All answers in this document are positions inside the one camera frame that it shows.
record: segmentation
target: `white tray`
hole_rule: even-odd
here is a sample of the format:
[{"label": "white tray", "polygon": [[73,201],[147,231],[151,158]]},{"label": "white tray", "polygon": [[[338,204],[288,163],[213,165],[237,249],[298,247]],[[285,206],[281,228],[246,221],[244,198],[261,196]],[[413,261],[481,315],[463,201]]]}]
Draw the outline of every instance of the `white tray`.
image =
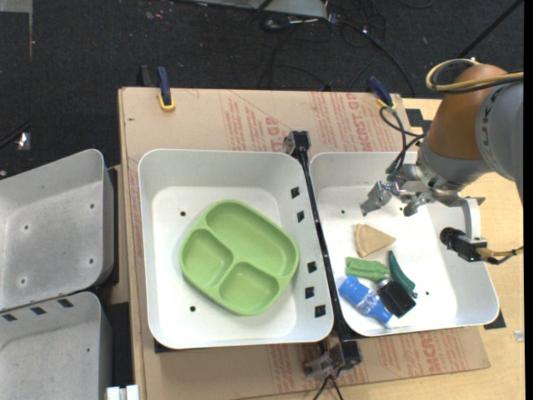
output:
[{"label": "white tray", "polygon": [[[173,349],[310,343],[330,333],[331,299],[297,160],[280,152],[154,150],[142,158],[138,171],[148,323],[159,343]],[[294,188],[299,193],[292,197]],[[229,312],[199,292],[178,262],[192,224],[226,199],[242,201],[279,224],[300,252],[286,290],[252,317]],[[304,218],[298,222],[300,212]]]},{"label": "white tray", "polygon": [[114,254],[113,190],[98,150],[0,182],[0,311],[105,281]]},{"label": "white tray", "polygon": [[89,292],[0,314],[2,400],[103,400],[111,327]]},{"label": "white tray", "polygon": [[[362,216],[360,203],[366,200],[376,181],[385,181],[385,168],[396,157],[393,152],[331,152],[316,155],[310,164],[321,225],[338,283],[344,280],[347,256],[357,257],[355,226],[364,223],[396,238],[389,247],[365,259],[388,264],[392,250],[404,273],[416,284],[416,306],[389,328],[360,314],[340,297],[347,324],[355,332],[372,337],[486,324],[499,313],[499,303],[483,262],[466,262],[439,240],[441,230],[465,230],[460,207],[440,203],[421,206],[405,217],[401,201],[393,197],[380,210]],[[406,163],[416,160],[407,153]],[[361,279],[376,290],[374,283]]]}]

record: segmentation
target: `wooden triangle block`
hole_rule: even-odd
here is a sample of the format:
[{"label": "wooden triangle block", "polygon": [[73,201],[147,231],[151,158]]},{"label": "wooden triangle block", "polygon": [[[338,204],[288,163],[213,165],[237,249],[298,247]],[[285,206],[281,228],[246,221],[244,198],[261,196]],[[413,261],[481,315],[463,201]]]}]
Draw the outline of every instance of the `wooden triangle block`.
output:
[{"label": "wooden triangle block", "polygon": [[368,225],[356,225],[356,249],[361,258],[393,244],[396,238]]}]

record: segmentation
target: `blue clamp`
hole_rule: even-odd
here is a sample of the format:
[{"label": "blue clamp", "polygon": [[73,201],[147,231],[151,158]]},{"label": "blue clamp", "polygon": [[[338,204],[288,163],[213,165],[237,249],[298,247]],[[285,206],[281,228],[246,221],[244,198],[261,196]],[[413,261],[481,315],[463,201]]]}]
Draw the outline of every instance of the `blue clamp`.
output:
[{"label": "blue clamp", "polygon": [[157,67],[157,78],[159,80],[159,88],[161,91],[157,95],[159,105],[163,111],[172,111],[176,105],[170,92],[170,82],[168,81],[167,70],[164,67]]},{"label": "blue clamp", "polygon": [[396,106],[395,103],[392,101],[392,97],[389,91],[377,78],[375,78],[374,76],[369,77],[366,80],[366,84],[368,85],[370,91],[377,96],[378,102],[382,107],[394,108]]}]

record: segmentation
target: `black metal bracket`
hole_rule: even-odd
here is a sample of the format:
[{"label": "black metal bracket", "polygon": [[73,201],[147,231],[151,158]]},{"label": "black metal bracket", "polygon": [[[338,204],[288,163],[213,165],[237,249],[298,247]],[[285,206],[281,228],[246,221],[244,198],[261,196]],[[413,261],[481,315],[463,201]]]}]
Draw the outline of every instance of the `black metal bracket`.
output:
[{"label": "black metal bracket", "polygon": [[353,368],[357,364],[361,363],[361,352],[356,342],[356,339],[360,338],[360,336],[350,329],[342,315],[339,295],[336,290],[335,278],[331,268],[330,255],[327,251],[326,239],[324,238],[324,232],[322,231],[322,225],[318,215],[318,207],[315,200],[315,193],[311,181],[311,174],[309,171],[308,150],[311,147],[309,133],[307,131],[293,131],[285,138],[283,146],[283,152],[294,157],[301,164],[306,177],[307,191],[309,192],[309,199],[311,201],[311,209],[313,212],[313,219],[315,221],[316,234],[318,235],[318,241],[320,243],[322,259],[324,261],[324,268],[326,269],[326,278],[330,291],[331,306],[333,308],[334,316],[333,329],[339,338],[339,343],[341,346],[341,361],[343,362],[341,368]]}]

